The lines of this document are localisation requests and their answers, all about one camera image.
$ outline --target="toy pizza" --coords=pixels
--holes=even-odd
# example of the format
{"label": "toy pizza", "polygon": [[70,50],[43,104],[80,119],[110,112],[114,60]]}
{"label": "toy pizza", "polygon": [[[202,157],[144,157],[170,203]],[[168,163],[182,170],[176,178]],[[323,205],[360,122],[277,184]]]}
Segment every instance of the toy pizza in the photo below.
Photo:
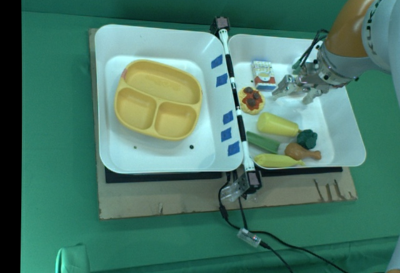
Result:
{"label": "toy pizza", "polygon": [[242,88],[238,97],[240,107],[245,113],[256,115],[264,108],[265,97],[251,86]]}

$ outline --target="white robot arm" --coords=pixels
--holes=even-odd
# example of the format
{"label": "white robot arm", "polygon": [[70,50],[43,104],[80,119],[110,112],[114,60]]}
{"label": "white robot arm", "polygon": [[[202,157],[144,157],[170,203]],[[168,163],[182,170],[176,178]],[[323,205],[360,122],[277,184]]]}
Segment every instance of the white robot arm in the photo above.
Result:
{"label": "white robot arm", "polygon": [[[327,35],[320,32],[303,57],[272,92],[277,99],[305,92],[308,104],[330,89],[343,87],[368,70],[392,74],[400,105],[400,0],[348,0]],[[307,62],[313,47],[317,59]]]}

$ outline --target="green tablecloth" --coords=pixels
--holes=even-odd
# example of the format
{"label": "green tablecloth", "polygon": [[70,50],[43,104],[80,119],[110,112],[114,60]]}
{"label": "green tablecloth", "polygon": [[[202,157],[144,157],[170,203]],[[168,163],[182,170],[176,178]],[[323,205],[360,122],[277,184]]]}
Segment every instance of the green tablecloth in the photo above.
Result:
{"label": "green tablecloth", "polygon": [[[59,249],[78,243],[86,246],[93,272],[257,272],[276,266],[273,272],[285,272],[273,254],[237,239],[218,212],[98,219],[88,30],[110,23],[209,28],[22,13],[21,272],[54,272]],[[314,36],[241,28],[230,35],[238,33]],[[247,222],[351,272],[383,271],[400,234],[400,110],[391,77],[383,73],[367,72],[347,91],[367,149],[366,162],[352,169],[358,201],[251,209]],[[240,213],[230,218],[240,225]],[[296,272],[322,270],[317,259],[271,245]]]}

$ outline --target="yellow divided plate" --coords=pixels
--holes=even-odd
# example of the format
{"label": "yellow divided plate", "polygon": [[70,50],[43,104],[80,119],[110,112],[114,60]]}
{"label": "yellow divided plate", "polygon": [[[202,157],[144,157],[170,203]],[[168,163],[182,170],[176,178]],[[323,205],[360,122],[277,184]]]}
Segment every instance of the yellow divided plate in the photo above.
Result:
{"label": "yellow divided plate", "polygon": [[150,60],[137,60],[122,72],[114,110],[127,128],[178,141],[193,132],[203,93],[191,74]]}

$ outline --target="blue tape square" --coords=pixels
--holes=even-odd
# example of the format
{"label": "blue tape square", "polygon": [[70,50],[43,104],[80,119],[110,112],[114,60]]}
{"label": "blue tape square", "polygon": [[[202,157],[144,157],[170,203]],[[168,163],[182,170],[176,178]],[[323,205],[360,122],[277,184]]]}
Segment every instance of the blue tape square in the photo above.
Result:
{"label": "blue tape square", "polygon": [[215,85],[215,87],[222,86],[223,84],[226,84],[227,81],[228,81],[227,73],[223,74],[222,76],[217,76],[217,84]]}
{"label": "blue tape square", "polygon": [[221,132],[221,142],[224,142],[226,140],[229,140],[230,138],[232,138],[232,134],[231,134],[231,128],[229,127],[226,130],[223,130]]}
{"label": "blue tape square", "polygon": [[228,113],[225,113],[222,117],[222,121],[224,124],[227,124],[227,123],[233,121],[233,112],[229,111]]}
{"label": "blue tape square", "polygon": [[239,141],[236,141],[234,144],[230,144],[227,147],[227,156],[232,156],[240,151]]}
{"label": "blue tape square", "polygon": [[217,66],[220,66],[223,63],[223,55],[216,57],[211,61],[211,69],[214,69]]}

